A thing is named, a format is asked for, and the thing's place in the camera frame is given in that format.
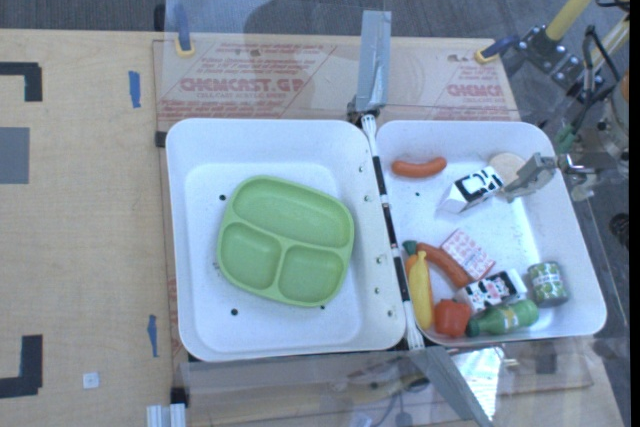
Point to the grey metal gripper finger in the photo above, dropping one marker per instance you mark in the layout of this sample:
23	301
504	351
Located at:
537	170
520	191

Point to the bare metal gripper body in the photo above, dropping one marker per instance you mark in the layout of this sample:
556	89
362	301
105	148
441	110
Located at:
612	165

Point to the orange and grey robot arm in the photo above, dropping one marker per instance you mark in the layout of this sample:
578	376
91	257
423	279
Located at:
625	87

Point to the beige round biscuit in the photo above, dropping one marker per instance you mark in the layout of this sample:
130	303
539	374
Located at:
505	164

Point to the white plastic tray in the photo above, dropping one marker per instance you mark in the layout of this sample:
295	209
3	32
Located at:
520	235
200	145

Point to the black and white carton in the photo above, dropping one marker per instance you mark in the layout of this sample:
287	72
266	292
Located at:
472	190

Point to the red and white packet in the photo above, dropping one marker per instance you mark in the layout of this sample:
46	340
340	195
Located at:
469	255

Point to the green can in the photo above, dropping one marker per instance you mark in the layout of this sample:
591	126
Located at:
548	284

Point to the white carton with cow print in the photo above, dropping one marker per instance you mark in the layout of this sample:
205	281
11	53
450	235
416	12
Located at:
495	290

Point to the orange carrot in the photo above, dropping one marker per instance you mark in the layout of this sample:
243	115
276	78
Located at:
445	261

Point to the orange sausage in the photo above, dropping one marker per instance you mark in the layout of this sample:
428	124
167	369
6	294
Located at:
419	168

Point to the green bottle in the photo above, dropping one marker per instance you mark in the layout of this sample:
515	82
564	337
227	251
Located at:
505	319

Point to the yellow banana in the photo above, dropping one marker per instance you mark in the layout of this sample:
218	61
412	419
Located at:
421	290

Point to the orange bell pepper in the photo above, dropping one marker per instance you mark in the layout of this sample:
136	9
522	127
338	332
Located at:
451	317

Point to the green divided plate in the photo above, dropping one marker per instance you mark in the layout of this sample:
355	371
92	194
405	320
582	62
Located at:
285	210

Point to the brown cardboard board, red print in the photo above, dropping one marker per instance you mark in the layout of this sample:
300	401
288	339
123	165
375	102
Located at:
250	85

